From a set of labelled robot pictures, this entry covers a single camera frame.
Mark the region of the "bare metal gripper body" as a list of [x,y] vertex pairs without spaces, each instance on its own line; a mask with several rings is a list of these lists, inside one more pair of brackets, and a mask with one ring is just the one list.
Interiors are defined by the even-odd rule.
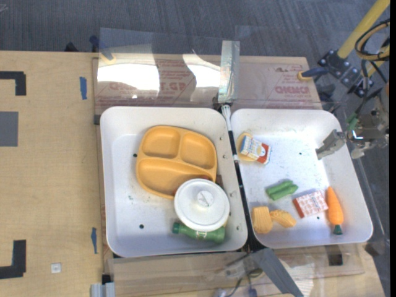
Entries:
[[348,139],[356,145],[387,145],[388,112],[372,110],[367,114],[351,115],[348,119]]

